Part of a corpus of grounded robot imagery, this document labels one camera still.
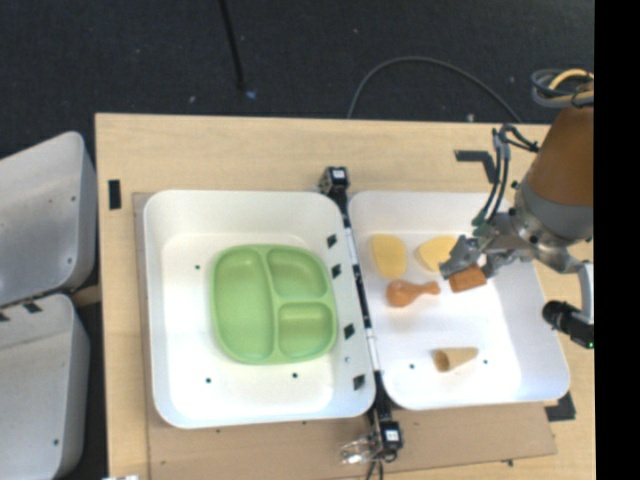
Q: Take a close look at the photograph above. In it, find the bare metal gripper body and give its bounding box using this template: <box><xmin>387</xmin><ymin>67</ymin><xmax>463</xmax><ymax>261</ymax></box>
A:
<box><xmin>478</xmin><ymin>211</ymin><xmax>572</xmax><ymax>274</ymax></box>

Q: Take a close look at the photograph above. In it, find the brown rectangular block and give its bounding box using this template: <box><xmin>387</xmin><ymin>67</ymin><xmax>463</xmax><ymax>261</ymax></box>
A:
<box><xmin>447</xmin><ymin>265</ymin><xmax>488</xmax><ymax>295</ymax></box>

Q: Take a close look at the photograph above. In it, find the yellow cheese wedge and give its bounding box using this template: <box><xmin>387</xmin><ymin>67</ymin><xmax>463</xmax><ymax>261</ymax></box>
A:
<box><xmin>414</xmin><ymin>235</ymin><xmax>459</xmax><ymax>273</ymax></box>

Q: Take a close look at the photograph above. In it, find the white plastic tray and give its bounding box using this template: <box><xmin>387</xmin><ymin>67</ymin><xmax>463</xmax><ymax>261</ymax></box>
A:
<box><xmin>142</xmin><ymin>188</ymin><xmax>378</xmax><ymax>430</ymax></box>
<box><xmin>346</xmin><ymin>189</ymin><xmax>572</xmax><ymax>412</ymax></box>

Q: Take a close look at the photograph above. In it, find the orange chicken drumstick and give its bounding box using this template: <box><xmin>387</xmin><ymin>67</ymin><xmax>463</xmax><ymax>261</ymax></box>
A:
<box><xmin>385</xmin><ymin>278</ymin><xmax>442</xmax><ymax>309</ymax></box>

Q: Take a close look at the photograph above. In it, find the pale yellow bread slice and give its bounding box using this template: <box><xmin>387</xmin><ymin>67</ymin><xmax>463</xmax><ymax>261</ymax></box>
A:
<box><xmin>369</xmin><ymin>233</ymin><xmax>408</xmax><ymax>280</ymax></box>

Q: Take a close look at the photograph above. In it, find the tan ice cream cone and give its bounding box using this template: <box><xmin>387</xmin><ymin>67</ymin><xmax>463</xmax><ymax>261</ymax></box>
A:
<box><xmin>432</xmin><ymin>346</ymin><xmax>480</xmax><ymax>374</ymax></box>

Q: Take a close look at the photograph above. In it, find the thin black and white rod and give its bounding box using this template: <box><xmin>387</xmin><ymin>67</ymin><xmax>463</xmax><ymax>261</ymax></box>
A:
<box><xmin>335</xmin><ymin>191</ymin><xmax>390</xmax><ymax>423</ymax></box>

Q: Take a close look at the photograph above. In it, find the green divided plate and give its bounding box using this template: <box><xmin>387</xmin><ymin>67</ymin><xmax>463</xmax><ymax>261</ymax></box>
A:
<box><xmin>210</xmin><ymin>243</ymin><xmax>339</xmax><ymax>366</ymax></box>

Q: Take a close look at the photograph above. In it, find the black cylinder on white bracket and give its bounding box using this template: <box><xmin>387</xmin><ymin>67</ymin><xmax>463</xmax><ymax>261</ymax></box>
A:
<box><xmin>541</xmin><ymin>261</ymin><xmax>595</xmax><ymax>350</ymax></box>

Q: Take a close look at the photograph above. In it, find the black block with wires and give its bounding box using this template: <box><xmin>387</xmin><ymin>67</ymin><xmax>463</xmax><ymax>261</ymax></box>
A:
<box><xmin>377</xmin><ymin>420</ymin><xmax>402</xmax><ymax>450</ymax></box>
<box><xmin>319</xmin><ymin>166</ymin><xmax>350</xmax><ymax>195</ymax></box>

